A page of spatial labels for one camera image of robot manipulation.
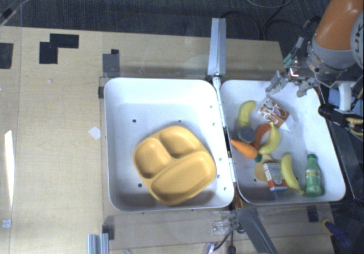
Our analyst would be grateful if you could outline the yellow divided plate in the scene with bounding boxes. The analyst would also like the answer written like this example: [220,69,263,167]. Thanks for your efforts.
[133,125,218,207]

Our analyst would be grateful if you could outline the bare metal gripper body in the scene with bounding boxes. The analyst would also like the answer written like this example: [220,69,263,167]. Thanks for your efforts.
[286,43,350,88]

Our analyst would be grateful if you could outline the white plastic tray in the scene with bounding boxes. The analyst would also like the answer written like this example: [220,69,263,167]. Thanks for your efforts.
[103,77,235,213]
[220,79,347,206]

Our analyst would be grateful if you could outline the orange carrot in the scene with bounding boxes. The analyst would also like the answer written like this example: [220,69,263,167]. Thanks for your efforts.
[230,139,263,163]

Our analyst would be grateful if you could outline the red and white carton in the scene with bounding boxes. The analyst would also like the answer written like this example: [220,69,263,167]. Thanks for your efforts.
[262,161,288,192]

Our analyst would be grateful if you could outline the pale yellow flat piece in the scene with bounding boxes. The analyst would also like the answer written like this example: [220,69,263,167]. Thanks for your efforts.
[253,154,274,183]

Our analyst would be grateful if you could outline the small grey can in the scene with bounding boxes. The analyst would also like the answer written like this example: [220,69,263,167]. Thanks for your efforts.
[237,126,257,145]

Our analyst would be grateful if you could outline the yellow banana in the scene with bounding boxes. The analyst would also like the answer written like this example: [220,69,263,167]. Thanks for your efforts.
[280,153,305,196]
[258,121,282,155]
[237,100,258,129]

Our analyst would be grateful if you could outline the black cylinder on white bracket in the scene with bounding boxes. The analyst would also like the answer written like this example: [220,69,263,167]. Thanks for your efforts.
[318,81,358,127]

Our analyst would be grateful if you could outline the white and orange carton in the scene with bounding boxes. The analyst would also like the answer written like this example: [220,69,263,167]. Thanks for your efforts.
[257,97,291,129]

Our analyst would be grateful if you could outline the green plastic bottle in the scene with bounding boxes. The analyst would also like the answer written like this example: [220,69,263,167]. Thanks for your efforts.
[304,153,324,198]

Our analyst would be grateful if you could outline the orange-red sausage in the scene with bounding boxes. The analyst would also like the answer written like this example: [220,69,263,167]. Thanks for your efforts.
[253,122,272,150]

